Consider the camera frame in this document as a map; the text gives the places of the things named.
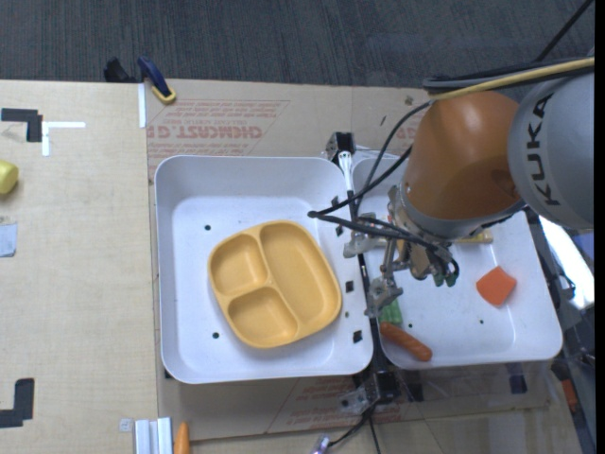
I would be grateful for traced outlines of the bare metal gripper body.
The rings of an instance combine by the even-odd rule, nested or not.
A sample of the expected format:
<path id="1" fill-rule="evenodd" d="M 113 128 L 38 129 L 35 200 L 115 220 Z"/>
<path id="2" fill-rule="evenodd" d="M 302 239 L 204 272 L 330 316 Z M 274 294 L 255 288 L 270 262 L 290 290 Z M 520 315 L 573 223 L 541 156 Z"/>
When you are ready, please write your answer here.
<path id="1" fill-rule="evenodd" d="M 417 280 L 431 276 L 435 282 L 455 281 L 452 239 L 437 220 L 420 212 L 408 199 L 402 184 L 388 192 L 389 222 L 401 238 L 389 238 L 380 267 L 383 278 L 394 282 L 396 271 L 407 270 Z"/>

